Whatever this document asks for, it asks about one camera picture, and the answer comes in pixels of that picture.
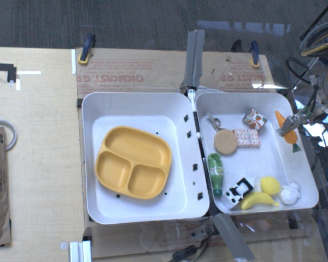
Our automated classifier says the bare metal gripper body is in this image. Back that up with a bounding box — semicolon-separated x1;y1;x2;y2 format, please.
299;91;328;123

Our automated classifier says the orange carrot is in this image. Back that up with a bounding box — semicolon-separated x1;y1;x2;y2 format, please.
274;110;302;153

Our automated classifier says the strawberry print can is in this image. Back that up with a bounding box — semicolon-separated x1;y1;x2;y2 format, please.
242;108;268;132

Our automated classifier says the orange and white carton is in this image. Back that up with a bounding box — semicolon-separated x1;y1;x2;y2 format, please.
232;129;261;148

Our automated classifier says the white plastic tray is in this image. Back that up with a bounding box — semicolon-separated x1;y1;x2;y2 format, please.
81;92;210;225
194;92;320;216

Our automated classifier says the round tan biscuit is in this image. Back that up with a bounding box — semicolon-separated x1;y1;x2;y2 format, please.
213;129;238;155

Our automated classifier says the yellow lemon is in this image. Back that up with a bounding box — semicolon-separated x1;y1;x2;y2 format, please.
260;176;282;196

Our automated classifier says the white lumpy toy food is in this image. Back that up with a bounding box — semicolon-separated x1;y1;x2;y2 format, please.
279;182;302;205

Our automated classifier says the grey metal clip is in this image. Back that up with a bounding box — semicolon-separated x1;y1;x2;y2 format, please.
207;112;225;133

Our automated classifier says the yellow banana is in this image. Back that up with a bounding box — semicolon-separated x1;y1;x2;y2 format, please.
240;192;280;211

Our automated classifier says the green plastic bottle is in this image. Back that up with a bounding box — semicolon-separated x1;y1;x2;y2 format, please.
207;153;224;197

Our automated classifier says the black and white cow carton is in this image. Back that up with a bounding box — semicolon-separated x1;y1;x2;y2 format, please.
224;177;255;210

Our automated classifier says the thin black and white rod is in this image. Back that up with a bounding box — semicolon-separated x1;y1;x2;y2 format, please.
187;88;215;217

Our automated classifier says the yellow divided plate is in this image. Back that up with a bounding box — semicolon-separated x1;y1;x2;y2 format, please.
94;126;173;200

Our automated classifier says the brown cardboard board red print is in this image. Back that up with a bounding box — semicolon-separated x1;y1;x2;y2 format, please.
75;47;317;259

